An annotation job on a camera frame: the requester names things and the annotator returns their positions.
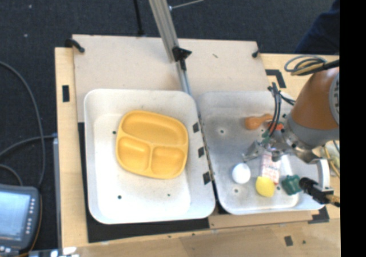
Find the black bracket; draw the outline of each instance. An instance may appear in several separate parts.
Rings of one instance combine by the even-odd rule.
[[[252,53],[252,57],[253,58],[257,58],[258,55],[259,55],[259,53],[260,53],[260,51],[261,51],[261,45],[258,43],[258,49],[257,49],[257,51],[255,51],[255,52]]]
[[[330,220],[328,210],[326,206],[319,209],[319,214],[313,215],[313,220],[309,220],[308,223],[328,223]]]
[[[286,88],[286,83],[284,80],[284,77],[282,76],[282,73],[280,70],[278,69],[266,69],[265,73],[267,76],[271,76],[274,75],[277,79],[277,82],[279,83],[279,86],[281,89],[285,89]]]
[[[173,55],[176,62],[180,62],[182,70],[187,70],[187,66],[185,64],[185,59],[191,55],[191,51],[185,50],[179,47],[173,48]]]
[[[71,38],[66,39],[66,41],[65,41],[65,47],[66,48],[72,48],[73,46],[76,49],[78,49],[80,53],[84,53],[85,52],[85,49],[82,46],[80,46],[80,44],[77,41],[75,41],[74,39],[71,39]]]

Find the aluminum rail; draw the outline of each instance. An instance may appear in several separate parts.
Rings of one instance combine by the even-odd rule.
[[[179,43],[168,3],[166,0],[149,0],[149,3],[169,61],[174,62],[176,59],[173,55],[173,49],[179,47]],[[182,88],[190,95],[191,90],[186,70],[182,69],[180,63],[176,63],[176,65]]]

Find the person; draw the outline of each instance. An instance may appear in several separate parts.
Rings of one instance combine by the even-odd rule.
[[[321,13],[295,49],[298,54],[339,54],[340,0],[329,11]]]

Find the yellow divided plate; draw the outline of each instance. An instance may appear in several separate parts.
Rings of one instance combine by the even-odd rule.
[[[120,165],[138,175],[171,179],[183,172],[188,154],[185,126],[169,116],[148,111],[124,115],[117,132]]]

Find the white tray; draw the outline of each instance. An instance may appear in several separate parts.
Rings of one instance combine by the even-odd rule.
[[[115,143],[123,115],[145,110],[181,121],[189,135],[184,171],[174,179],[162,180],[124,170],[117,162]],[[90,91],[84,101],[86,170],[89,210],[105,224],[143,223],[207,217],[215,207],[201,131],[192,97],[181,91],[112,90]]]
[[[260,174],[259,158],[247,162],[251,171],[249,182],[237,184],[232,179],[234,166],[243,162],[242,155],[254,140],[262,139],[261,134],[265,131],[265,128],[246,130],[245,117],[274,112],[275,103],[269,91],[211,92],[200,96],[197,104],[209,149],[218,201],[227,212],[244,215],[322,208],[322,204],[303,192],[287,195],[281,184],[277,186],[273,197],[259,195],[255,188],[256,178]],[[291,106],[283,102],[281,121],[284,120],[282,115],[289,114],[290,110]],[[294,155],[284,156],[280,172],[280,182],[287,175],[294,174],[317,182],[327,176],[321,173],[328,173],[329,176],[329,170],[318,172],[315,164],[306,164]]]

